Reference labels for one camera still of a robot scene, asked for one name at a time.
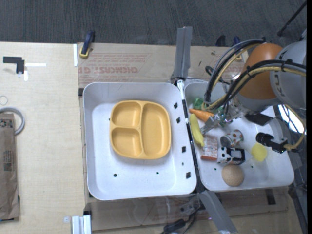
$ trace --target metal ring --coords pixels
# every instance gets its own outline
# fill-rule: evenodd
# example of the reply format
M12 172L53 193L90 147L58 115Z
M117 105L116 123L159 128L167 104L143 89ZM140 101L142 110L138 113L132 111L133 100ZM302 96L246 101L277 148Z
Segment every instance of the metal ring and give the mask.
M6 102L5 103L1 103L1 98L5 98ZM8 97L7 96L0 96L0 105L5 106L8 103Z
M24 117L24 115L16 107L3 107L3 108L0 108L0 113L4 113L4 112L16 113L21 118L21 124L20 124L19 128L17 128L16 131L14 132L15 135L18 135L24 129L24 126L25 126L25 117Z

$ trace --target brown paper bag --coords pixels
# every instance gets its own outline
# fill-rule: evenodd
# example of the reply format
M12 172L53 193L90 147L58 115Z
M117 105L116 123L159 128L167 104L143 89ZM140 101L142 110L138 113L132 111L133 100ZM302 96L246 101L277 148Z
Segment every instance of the brown paper bag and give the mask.
M13 114L0 114L0 219L20 214Z

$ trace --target robotic hand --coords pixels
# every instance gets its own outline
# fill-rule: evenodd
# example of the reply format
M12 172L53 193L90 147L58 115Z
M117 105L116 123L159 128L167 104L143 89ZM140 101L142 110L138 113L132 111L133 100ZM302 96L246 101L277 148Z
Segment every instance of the robotic hand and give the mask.
M264 124L270 123L274 137L259 133L256 140L282 153L295 148L287 144L277 119L261 114L269 106L285 104L289 109L306 109L306 39L292 43L285 48L266 43L261 39L241 42L228 50L237 49L216 64L205 93L203 110L215 113L201 128L204 134L216 125L225 126L238 117ZM235 57L254 47L242 74L228 88L227 93L211 102L211 93L225 69Z

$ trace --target white plastic tray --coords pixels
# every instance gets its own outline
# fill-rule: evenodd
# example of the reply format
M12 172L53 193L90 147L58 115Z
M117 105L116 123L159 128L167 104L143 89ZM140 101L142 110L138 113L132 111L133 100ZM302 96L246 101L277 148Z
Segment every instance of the white plastic tray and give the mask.
M190 83L185 86L184 94L186 104L189 108L193 105L195 97L204 97L204 93L207 89L207 83ZM221 84L217 84L212 93L212 101L221 97L224 94ZM263 114L275 117L272 107L268 108ZM222 128L217 126L211 129L207 134L218 137L218 146L220 147L220 137L226 135L231 130L239 129L243 136L244 141L239 145L240 148L250 152L253 145L256 143L255 136L259 132L272 135L272 129L267 124L266 126L259 126L251 123L243 118L234 119L234 121ZM244 189L256 189L256 188L271 188L288 186L293 182L294 172L287 152L279 154L273 151L271 148L267 148L268 156L263 162L256 161L251 158L248 161L240 165L242 168L245 179L240 186L231 187L228 186L222 179L222 168L226 164L217 164L215 161L202 160L200 158L200 147L195 145L196 156L199 167L199 174L203 185L211 191L235 191Z
M166 156L132 159L114 152L109 140L109 118L113 106L123 100L152 101L167 110L172 141ZM95 82L84 89L83 107L87 181L92 196L117 200L186 195L195 189L194 162L177 87L164 82Z

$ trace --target brown ball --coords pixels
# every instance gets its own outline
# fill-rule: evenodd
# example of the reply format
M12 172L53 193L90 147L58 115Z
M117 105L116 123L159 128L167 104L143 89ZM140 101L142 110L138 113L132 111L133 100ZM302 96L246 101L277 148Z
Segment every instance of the brown ball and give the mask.
M239 186L244 181L244 173L239 165L227 165L222 169L222 178L229 186Z

